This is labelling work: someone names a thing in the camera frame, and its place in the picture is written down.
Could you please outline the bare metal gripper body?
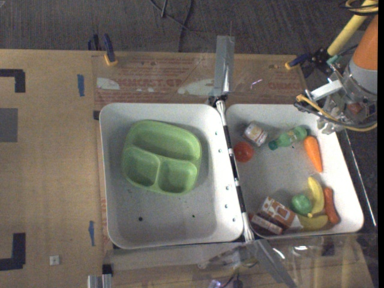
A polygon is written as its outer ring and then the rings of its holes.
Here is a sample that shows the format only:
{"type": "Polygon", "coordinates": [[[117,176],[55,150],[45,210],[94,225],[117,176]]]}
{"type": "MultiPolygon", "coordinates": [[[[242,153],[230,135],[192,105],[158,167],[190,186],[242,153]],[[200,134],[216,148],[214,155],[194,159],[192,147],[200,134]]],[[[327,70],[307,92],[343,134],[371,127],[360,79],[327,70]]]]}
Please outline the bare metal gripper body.
{"type": "Polygon", "coordinates": [[[341,88],[326,97],[325,110],[337,120],[349,124],[371,123],[377,121],[377,95],[341,88]]]}

